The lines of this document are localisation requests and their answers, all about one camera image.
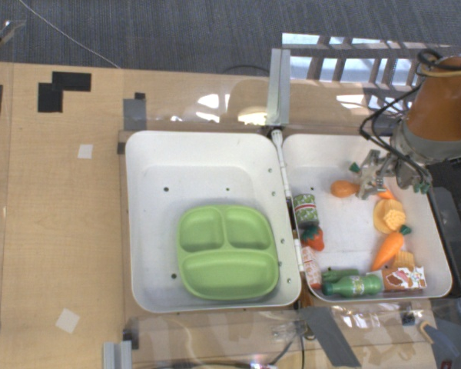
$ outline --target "orange carrot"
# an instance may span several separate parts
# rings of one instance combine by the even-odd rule
[[[379,191],[377,195],[379,195],[382,199],[385,200],[396,200],[396,197],[388,188],[386,188],[386,191]]]
[[[399,232],[391,232],[391,234],[386,237],[379,251],[377,252],[377,256],[374,259],[370,270],[377,271],[381,269],[385,263],[393,258],[403,246],[403,236],[409,234],[410,232],[410,228],[408,228],[406,225],[402,225]]]

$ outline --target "wooden table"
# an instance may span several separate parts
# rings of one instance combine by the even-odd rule
[[[38,83],[50,83],[53,71],[91,73],[91,91],[64,91],[63,113],[38,113]],[[264,110],[267,80],[0,63],[0,85],[0,369],[101,367],[102,344],[119,342],[128,318],[157,320],[133,305],[123,261],[123,100],[145,93],[149,128],[257,131],[239,119]],[[353,134],[366,114],[342,108],[337,97],[361,95],[358,85],[297,81],[290,93],[288,131]],[[208,95],[217,107],[204,105]],[[220,124],[205,121],[212,113]],[[78,157],[81,145],[93,145],[91,158]],[[417,304],[430,318],[429,302]],[[65,308],[79,316],[72,333],[55,325]],[[376,329],[343,327],[363,367],[433,367],[430,345],[398,320],[393,313]],[[188,354],[190,338],[204,354],[202,329],[188,332],[178,336],[187,342],[181,351]],[[306,347],[307,367],[330,367],[317,342]],[[146,365],[146,355],[134,352],[134,362]],[[280,367],[299,362],[295,346]]]

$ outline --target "wooden surface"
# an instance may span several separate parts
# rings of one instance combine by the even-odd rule
[[[38,83],[51,82],[53,71],[92,73],[91,92],[64,92],[62,114],[37,113]],[[243,81],[246,86],[238,88]],[[5,242],[0,283],[0,369],[101,367],[102,344],[119,342],[131,317],[145,321],[144,343],[151,351],[147,359],[168,354],[171,357],[176,350],[183,355],[191,356],[196,351],[198,356],[211,356],[213,351],[205,347],[204,335],[212,335],[209,331],[216,329],[215,321],[223,321],[219,326],[237,341],[230,350],[232,354],[239,351],[239,346],[252,344],[251,341],[258,348],[259,338],[250,335],[255,335],[260,327],[269,329],[269,324],[254,325],[248,317],[252,314],[245,312],[210,316],[206,326],[194,318],[193,323],[189,317],[182,320],[181,315],[179,322],[190,324],[183,327],[184,332],[177,327],[170,328],[171,334],[164,327],[159,331],[153,329],[154,324],[164,320],[137,307],[131,296],[127,261],[123,261],[123,257],[127,258],[123,256],[127,241],[121,237],[128,232],[123,223],[127,209],[121,201],[120,162],[121,167],[123,164],[116,153],[118,133],[123,129],[123,99],[133,98],[135,92],[146,93],[150,128],[174,127],[169,121],[176,116],[192,120],[176,123],[178,129],[257,131],[255,126],[237,122],[247,108],[262,102],[261,98],[256,99],[249,81],[223,75],[0,64],[0,84],[13,89],[12,119],[0,120],[0,234],[5,230],[5,240],[0,240]],[[301,105],[297,114],[293,113],[294,119],[300,123],[306,117],[320,117],[317,128],[327,131],[328,127],[339,126],[340,114],[342,119],[351,121],[347,129],[352,131],[363,115],[361,111],[345,112],[334,96],[335,91],[339,95],[358,94],[359,89],[353,85],[331,88],[330,94],[320,99],[318,111],[322,112],[316,114],[310,112],[310,95],[318,98],[326,93],[304,87],[293,91],[295,102]],[[216,108],[202,106],[202,97],[208,95],[217,95]],[[222,117],[221,123],[229,124],[206,122],[196,116],[197,111],[214,111],[214,115]],[[7,124],[10,149],[1,137],[7,132]],[[94,146],[92,159],[78,158],[80,145]],[[5,203],[4,222],[1,204]],[[71,334],[55,326],[64,308],[80,316]],[[382,367],[381,358],[389,359],[391,367],[433,366],[429,345],[415,329],[410,330],[414,334],[407,334],[399,321],[386,321],[369,337],[357,338],[360,344],[354,345],[354,351],[364,367]],[[347,338],[353,339],[360,332],[344,331]],[[153,348],[154,341],[159,348]],[[164,341],[181,345],[176,350],[164,351]],[[311,342],[307,348],[308,362],[328,367],[317,342]],[[398,353],[407,349],[415,354],[404,361]],[[220,352],[227,354],[227,350],[223,347]],[[297,350],[295,344],[280,362],[280,368],[299,362]],[[142,355],[145,353],[134,352],[135,359],[139,357],[140,361]]]

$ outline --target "white tape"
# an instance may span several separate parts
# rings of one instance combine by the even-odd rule
[[[71,334],[75,330],[75,327],[77,327],[78,320],[80,320],[80,316],[78,314],[64,308],[60,317],[56,321],[56,326]]]
[[[92,158],[92,149],[94,145],[80,145],[77,158]]]

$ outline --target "green bottle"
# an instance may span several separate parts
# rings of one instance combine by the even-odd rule
[[[367,276],[344,276],[337,283],[323,283],[323,294],[340,294],[344,297],[359,297],[366,294],[377,294],[383,290],[383,281],[375,274]]]
[[[339,281],[344,276],[358,276],[359,271],[357,269],[329,269],[323,272],[321,278],[323,281],[330,281],[334,283]]]

